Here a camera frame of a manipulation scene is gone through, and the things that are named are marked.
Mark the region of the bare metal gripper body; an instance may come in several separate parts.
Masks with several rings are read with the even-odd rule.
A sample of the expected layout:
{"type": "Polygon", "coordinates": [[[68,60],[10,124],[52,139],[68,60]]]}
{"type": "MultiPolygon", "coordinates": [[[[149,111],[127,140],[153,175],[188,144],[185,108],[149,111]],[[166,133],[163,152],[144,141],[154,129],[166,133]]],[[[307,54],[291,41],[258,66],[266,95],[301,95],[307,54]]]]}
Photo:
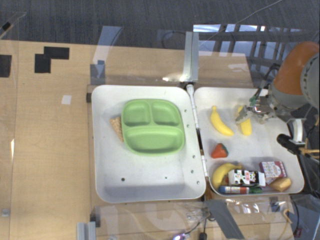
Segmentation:
{"type": "Polygon", "coordinates": [[[265,124],[269,119],[276,117],[274,106],[268,96],[253,96],[250,99],[250,107],[260,124],[265,124]]]}

